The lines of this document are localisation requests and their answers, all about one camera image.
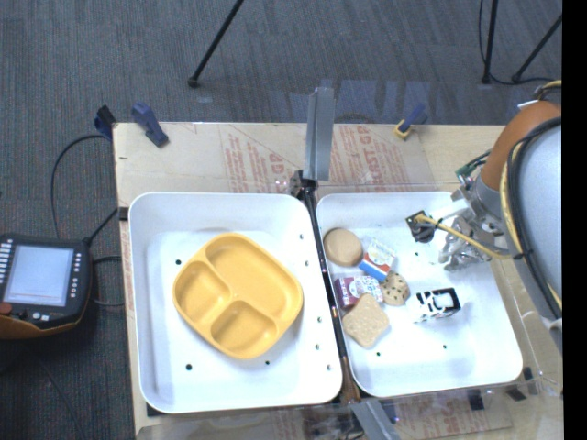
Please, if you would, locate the white plastic tray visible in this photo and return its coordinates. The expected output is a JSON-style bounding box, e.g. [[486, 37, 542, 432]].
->
[[127, 191, 344, 415], [316, 190, 525, 400]]

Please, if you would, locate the white blue red carton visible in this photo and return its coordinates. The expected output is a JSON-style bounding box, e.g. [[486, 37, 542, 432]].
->
[[357, 237, 398, 285]]

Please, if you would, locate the tan toast slice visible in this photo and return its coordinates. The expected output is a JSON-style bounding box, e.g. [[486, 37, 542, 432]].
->
[[341, 292, 391, 349]]

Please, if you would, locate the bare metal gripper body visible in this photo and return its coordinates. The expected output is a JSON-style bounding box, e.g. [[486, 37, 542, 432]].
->
[[450, 188, 508, 252]]

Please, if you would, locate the yellow divided plate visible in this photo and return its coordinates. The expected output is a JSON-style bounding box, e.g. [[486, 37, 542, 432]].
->
[[172, 231, 305, 361]]

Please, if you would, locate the chocolate chip biscuit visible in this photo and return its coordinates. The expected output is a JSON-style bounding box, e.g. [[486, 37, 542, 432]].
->
[[379, 270, 412, 307]]

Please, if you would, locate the maroon and white carton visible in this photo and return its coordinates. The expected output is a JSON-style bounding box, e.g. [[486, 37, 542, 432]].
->
[[332, 274, 385, 311]]

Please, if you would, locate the brown cardboard board red print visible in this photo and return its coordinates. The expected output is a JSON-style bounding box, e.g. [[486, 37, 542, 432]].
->
[[112, 121, 563, 440]]

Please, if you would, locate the tan round bread bun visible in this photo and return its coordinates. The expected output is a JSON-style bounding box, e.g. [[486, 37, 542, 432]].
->
[[322, 226, 365, 268]]

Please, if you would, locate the black and white carton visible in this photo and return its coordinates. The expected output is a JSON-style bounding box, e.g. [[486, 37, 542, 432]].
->
[[410, 286, 462, 325]]

